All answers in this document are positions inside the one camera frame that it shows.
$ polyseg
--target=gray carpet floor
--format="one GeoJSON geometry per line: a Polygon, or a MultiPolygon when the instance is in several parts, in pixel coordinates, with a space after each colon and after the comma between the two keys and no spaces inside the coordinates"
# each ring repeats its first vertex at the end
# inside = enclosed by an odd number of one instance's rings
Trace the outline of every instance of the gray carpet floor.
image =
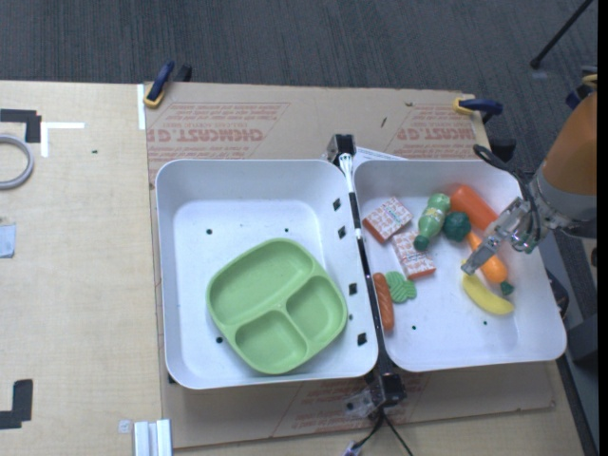
{"type": "MultiPolygon", "coordinates": [[[[598,64],[598,0],[539,69],[529,63],[583,1],[0,0],[0,79],[141,83],[171,58],[206,83],[460,89],[503,104],[487,134],[515,139],[511,163],[531,172],[571,111],[581,68],[598,64]]],[[[587,318],[598,302],[585,252],[556,240],[587,318]]]]}

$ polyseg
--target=white plastic tray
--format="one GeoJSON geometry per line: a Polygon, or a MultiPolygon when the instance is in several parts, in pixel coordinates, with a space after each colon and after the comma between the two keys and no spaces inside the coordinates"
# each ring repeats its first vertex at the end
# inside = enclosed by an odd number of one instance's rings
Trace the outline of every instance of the white plastic tray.
{"type": "Polygon", "coordinates": [[[172,161],[159,171],[156,189],[165,359],[176,382],[202,390],[357,377],[373,368],[378,341],[370,299],[347,185],[334,165],[172,161]],[[205,303],[209,280],[219,269],[271,238],[306,248],[342,292],[349,313],[346,328],[327,348],[280,375],[250,368],[223,340],[205,303]]]}
{"type": "MultiPolygon", "coordinates": [[[[410,228],[417,227],[430,194],[450,194],[460,183],[477,190],[497,213],[521,195],[508,173],[483,161],[367,161],[354,173],[361,218],[395,196],[414,215],[410,228]]],[[[400,270],[390,242],[381,245],[365,229],[364,240],[373,273],[400,270]]],[[[439,235],[428,250],[436,272],[415,280],[415,299],[394,305],[395,327],[385,341],[395,364],[436,371],[554,360],[563,354],[566,333],[538,250],[527,255],[501,246],[516,288],[510,295],[515,311],[505,317],[482,311],[464,292],[460,265],[470,254],[466,241],[456,244],[439,235]]]]}

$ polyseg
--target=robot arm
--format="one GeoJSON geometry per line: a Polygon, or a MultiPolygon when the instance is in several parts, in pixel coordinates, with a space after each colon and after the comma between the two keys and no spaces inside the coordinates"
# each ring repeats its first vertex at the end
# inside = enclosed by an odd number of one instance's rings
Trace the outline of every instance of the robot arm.
{"type": "MultiPolygon", "coordinates": [[[[504,162],[483,147],[476,153],[504,170],[504,162]]],[[[522,198],[514,199],[484,232],[480,246],[462,265],[472,275],[498,251],[503,241],[530,253],[549,230],[579,238],[597,237],[598,93],[588,95],[564,124],[532,180],[520,183],[522,198]]]]}

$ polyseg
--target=green plate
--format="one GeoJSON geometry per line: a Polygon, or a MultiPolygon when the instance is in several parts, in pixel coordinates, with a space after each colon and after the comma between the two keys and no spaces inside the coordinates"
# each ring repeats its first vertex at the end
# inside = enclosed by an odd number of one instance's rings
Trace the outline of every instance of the green plate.
{"type": "Polygon", "coordinates": [[[299,243],[265,241],[209,282],[207,308],[233,349],[252,368],[291,371],[344,329],[347,307],[325,269],[299,243]]]}

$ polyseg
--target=green toy vegetable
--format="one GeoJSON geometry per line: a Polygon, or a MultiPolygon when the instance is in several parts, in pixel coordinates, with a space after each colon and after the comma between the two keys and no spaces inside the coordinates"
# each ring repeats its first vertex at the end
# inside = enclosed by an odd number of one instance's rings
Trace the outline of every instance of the green toy vegetable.
{"type": "Polygon", "coordinates": [[[466,234],[471,231],[471,222],[468,215],[462,211],[448,213],[444,221],[443,231],[449,239],[463,241],[466,234]]]}

